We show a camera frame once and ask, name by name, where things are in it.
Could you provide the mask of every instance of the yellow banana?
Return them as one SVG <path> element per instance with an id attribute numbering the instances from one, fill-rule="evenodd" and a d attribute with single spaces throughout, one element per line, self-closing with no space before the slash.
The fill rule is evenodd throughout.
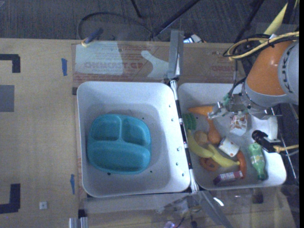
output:
<path id="1" fill-rule="evenodd" d="M 212 145 L 208 144 L 207 149 L 213 153 L 213 156 L 211 157 L 215 162 L 217 162 L 222 167 L 230 167 L 234 165 L 239 165 L 239 161 L 233 161 L 231 159 L 225 158 L 222 156 L 218 150 Z"/>
<path id="2" fill-rule="evenodd" d="M 187 139 L 188 139 L 188 147 L 189 149 L 195 153 L 196 155 L 203 157 L 203 158 L 211 158 L 214 153 L 199 146 L 194 137 L 192 136 L 191 130 L 187 130 Z"/>

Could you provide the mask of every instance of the toy bottle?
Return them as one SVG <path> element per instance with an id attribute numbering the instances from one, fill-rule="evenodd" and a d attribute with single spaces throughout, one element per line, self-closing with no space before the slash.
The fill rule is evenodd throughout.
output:
<path id="1" fill-rule="evenodd" d="M 257 171 L 258 179 L 265 180 L 266 179 L 266 175 L 264 172 L 265 159 L 262 154 L 261 145 L 259 145 L 258 143 L 255 142 L 255 143 L 250 144 L 248 149 L 250 152 L 251 164 Z"/>

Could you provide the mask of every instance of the blue plate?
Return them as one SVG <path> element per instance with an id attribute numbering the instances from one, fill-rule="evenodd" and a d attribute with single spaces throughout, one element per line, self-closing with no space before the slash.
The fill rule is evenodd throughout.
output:
<path id="1" fill-rule="evenodd" d="M 97 169 L 116 174 L 138 174 L 151 159 L 151 136 L 145 122 L 121 114 L 104 114 L 91 126 L 87 156 Z"/>

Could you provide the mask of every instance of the yellow cable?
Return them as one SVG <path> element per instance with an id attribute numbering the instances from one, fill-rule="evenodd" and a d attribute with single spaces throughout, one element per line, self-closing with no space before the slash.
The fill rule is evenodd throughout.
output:
<path id="1" fill-rule="evenodd" d="M 279 146 L 279 145 L 274 145 L 275 152 L 277 152 L 277 153 L 280 153 L 281 151 L 285 151 L 285 150 L 296 149 L 296 148 L 299 148 L 298 144 L 291 145 L 291 146 L 288 146 L 288 147 L 282 147 L 282 146 Z"/>
<path id="2" fill-rule="evenodd" d="M 300 32 L 297 31 L 297 32 L 289 32 L 289 33 L 286 33 L 286 34 L 282 34 L 282 35 L 279 35 L 279 36 L 274 37 L 274 38 L 272 38 L 272 39 L 266 39 L 266 38 L 249 38 L 249 39 L 244 39 L 244 40 L 239 41 L 238 43 L 232 45 L 232 46 L 228 49 L 227 54 L 228 54 L 228 55 L 231 55 L 230 52 L 231 52 L 235 47 L 237 47 L 237 46 L 239 46 L 239 45 L 241 45 L 241 44 L 243 44 L 243 43 L 246 43 L 246 42 L 248 42 L 248 41 L 266 40 L 266 41 L 265 41 L 264 43 L 262 43 L 261 45 L 259 45 L 259 46 L 255 47 L 255 48 L 253 48 L 252 50 L 250 50 L 250 51 L 248 51 L 248 52 L 246 52 L 246 53 L 244 53 L 244 54 L 229 57 L 230 60 L 232 60 L 232 59 L 240 59 L 240 58 L 247 57 L 247 56 L 253 54 L 254 52 L 256 52 L 256 51 L 258 51 L 259 49 L 261 49 L 261 48 L 263 48 L 264 46 L 266 46 L 267 44 L 273 43 L 273 42 L 275 42 L 275 41 L 277 41 L 277 40 L 279 40 L 279 39 L 286 38 L 286 37 L 291 37 L 291 36 L 296 36 L 296 37 L 298 37 L 299 35 L 300 35 Z"/>

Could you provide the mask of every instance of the blue tape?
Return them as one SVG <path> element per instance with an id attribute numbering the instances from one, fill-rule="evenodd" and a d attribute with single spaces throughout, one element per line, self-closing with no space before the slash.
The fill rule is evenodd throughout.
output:
<path id="1" fill-rule="evenodd" d="M 62 58 L 61 59 L 61 63 L 62 63 L 62 73 L 63 76 L 67 76 L 67 60 Z"/>
<path id="2" fill-rule="evenodd" d="M 71 183 L 71 186 L 72 186 L 72 193 L 75 194 L 75 179 L 74 179 L 74 174 L 71 174 L 70 183 Z"/>

